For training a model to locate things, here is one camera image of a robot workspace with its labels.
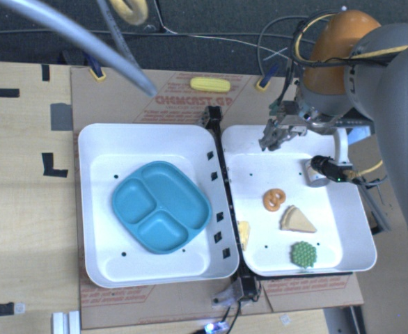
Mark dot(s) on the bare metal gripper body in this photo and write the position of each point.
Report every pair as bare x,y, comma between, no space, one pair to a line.
299,118

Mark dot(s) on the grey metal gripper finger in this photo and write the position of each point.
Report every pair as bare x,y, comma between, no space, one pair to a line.
280,139
267,134

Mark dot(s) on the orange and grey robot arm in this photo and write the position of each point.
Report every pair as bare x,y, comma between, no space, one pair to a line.
381,82

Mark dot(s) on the orange pretzel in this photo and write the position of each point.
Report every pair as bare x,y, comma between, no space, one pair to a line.
270,204

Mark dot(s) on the thin black rod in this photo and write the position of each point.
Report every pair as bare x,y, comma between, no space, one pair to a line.
229,193

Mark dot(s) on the yellow corn cob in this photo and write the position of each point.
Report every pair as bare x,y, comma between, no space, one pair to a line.
210,84

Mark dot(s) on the beige sandwich wedge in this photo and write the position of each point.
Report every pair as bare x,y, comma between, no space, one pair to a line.
296,223

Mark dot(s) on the yellow cheese piece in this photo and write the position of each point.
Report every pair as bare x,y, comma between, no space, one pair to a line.
244,233

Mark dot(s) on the white plastic tray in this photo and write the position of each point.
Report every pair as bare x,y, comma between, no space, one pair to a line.
148,141
343,221

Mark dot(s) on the green grapes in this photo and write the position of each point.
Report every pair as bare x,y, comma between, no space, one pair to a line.
304,254

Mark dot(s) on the blue divided plate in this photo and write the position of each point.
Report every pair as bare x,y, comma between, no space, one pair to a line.
162,207

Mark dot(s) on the brown cardboard board red print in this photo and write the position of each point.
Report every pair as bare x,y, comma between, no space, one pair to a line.
127,96

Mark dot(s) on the black cylinder on white bracket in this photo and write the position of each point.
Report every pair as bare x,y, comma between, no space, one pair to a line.
329,167

